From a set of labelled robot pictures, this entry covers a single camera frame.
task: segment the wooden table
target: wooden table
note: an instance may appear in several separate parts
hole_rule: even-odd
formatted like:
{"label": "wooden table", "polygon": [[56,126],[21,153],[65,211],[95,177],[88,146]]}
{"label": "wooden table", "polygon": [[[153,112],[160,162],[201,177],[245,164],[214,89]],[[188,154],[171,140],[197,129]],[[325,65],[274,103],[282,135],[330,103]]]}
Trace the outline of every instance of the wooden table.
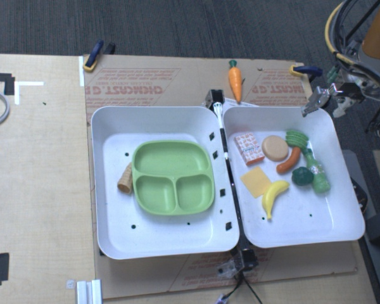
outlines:
{"label": "wooden table", "polygon": [[[96,278],[85,90],[79,57],[0,54],[19,82],[0,125],[0,253],[9,278],[0,303],[75,303],[73,281]],[[360,248],[349,274],[254,284],[263,303],[375,303]],[[144,295],[110,303],[215,303],[232,287]],[[242,285],[231,303],[257,303]]]}

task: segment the black cable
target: black cable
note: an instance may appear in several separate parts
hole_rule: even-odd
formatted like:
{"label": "black cable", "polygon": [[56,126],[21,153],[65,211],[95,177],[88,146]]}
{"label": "black cable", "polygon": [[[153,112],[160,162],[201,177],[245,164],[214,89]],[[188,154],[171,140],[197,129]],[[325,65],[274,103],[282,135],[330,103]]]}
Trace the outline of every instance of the black cable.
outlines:
{"label": "black cable", "polygon": [[242,284],[243,279],[244,279],[244,275],[243,275],[242,272],[240,272],[240,273],[238,274],[238,282],[237,282],[237,284],[235,285],[234,289],[233,289],[232,291],[230,291],[228,294],[225,294],[225,295],[222,297],[222,299],[223,299],[223,300],[226,300],[228,297],[230,297],[230,296],[233,294],[233,292],[235,292],[235,291],[240,287],[240,285]]}
{"label": "black cable", "polygon": [[371,15],[371,13],[380,5],[380,0],[377,0],[371,8],[366,12],[366,14],[362,17],[362,19],[359,20],[359,22],[352,28],[352,30],[349,32],[348,35],[346,35],[345,39],[346,41],[349,41],[352,35],[359,29],[360,26],[363,25],[363,23],[368,19],[368,17]]}
{"label": "black cable", "polygon": [[245,284],[249,287],[249,289],[251,290],[251,292],[253,293],[253,295],[255,295],[255,298],[259,301],[260,304],[263,304],[262,301],[260,300],[259,296],[256,294],[256,292],[253,290],[253,288],[250,286],[249,282],[246,280],[243,272],[240,272],[237,277],[235,277],[236,279],[238,279],[238,282],[237,284],[235,285],[234,289],[232,291],[230,291],[229,293],[227,293],[226,295],[224,295],[222,297],[222,300],[226,300],[230,297],[230,295],[232,295],[239,287],[240,285],[242,284],[242,282],[244,281]]}
{"label": "black cable", "polygon": [[[347,41],[347,39],[346,37],[341,35],[341,26],[343,26],[343,20],[346,18],[352,6],[355,3],[357,3],[357,1],[358,0],[344,0],[341,4],[341,7],[336,12],[334,19],[331,22],[329,37],[331,39],[331,42],[333,41],[331,44],[333,44],[334,49],[336,50],[335,52],[336,54],[343,54],[341,50],[345,49],[345,45],[346,45],[345,42]],[[343,61],[341,61],[339,58],[336,58],[336,61],[338,62],[338,64],[341,65],[341,68],[344,68],[344,70],[346,70],[348,73],[352,75],[356,75],[358,77],[370,79],[373,82],[375,82],[377,86],[380,87],[380,74],[376,72],[375,70],[373,70],[372,68],[366,66],[363,63],[357,63],[357,62],[355,62],[354,65],[346,64]]]}
{"label": "black cable", "polygon": [[255,293],[255,291],[253,290],[253,288],[249,285],[248,281],[246,279],[245,280],[245,284],[249,287],[249,289],[251,290],[251,292],[255,295],[255,297],[257,298],[257,300],[259,301],[260,304],[263,304],[262,301],[260,300],[259,296]]}
{"label": "black cable", "polygon": [[376,122],[376,119],[377,117],[380,115],[380,107],[379,109],[376,111],[376,113],[373,115],[373,118],[372,120],[369,122],[369,124],[367,124],[367,127],[365,129],[365,133],[368,133],[369,132],[369,129],[370,129],[370,126]]}

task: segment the cardboard sheet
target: cardboard sheet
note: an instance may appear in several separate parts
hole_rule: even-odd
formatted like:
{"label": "cardboard sheet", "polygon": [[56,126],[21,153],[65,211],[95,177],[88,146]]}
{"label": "cardboard sheet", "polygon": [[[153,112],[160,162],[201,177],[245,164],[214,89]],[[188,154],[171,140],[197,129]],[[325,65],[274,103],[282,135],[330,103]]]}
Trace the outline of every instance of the cardboard sheet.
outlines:
{"label": "cardboard sheet", "polygon": [[[102,56],[95,71],[84,74],[89,155],[92,169],[90,119],[103,106],[197,106],[210,89],[233,98],[228,83],[229,60]],[[258,106],[303,106],[311,94],[306,75],[289,74],[293,61],[237,60],[243,83],[243,102]],[[166,293],[233,285],[219,279],[217,266],[228,253],[113,260],[101,252],[96,235],[96,201],[91,170],[96,278],[103,281],[103,298]],[[254,248],[259,266],[246,273],[248,281],[264,282],[342,272],[357,263],[350,242]]]}

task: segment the green divided plate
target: green divided plate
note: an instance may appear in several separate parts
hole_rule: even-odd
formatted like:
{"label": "green divided plate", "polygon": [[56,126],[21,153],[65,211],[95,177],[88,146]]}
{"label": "green divided plate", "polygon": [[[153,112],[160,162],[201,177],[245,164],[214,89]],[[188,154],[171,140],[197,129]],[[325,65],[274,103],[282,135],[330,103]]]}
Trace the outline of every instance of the green divided plate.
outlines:
{"label": "green divided plate", "polygon": [[214,200],[210,157],[194,142],[141,144],[132,156],[132,180],[139,205],[156,215],[203,212]]}

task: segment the toy carrot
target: toy carrot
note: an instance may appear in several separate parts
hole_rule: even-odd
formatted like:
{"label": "toy carrot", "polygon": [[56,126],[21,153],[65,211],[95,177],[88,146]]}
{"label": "toy carrot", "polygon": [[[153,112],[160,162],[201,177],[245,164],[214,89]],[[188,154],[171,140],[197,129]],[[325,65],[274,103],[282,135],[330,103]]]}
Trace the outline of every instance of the toy carrot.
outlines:
{"label": "toy carrot", "polygon": [[236,67],[235,60],[231,60],[229,64],[231,66],[228,71],[229,85],[231,86],[236,101],[240,103],[242,98],[242,73],[240,69]]}

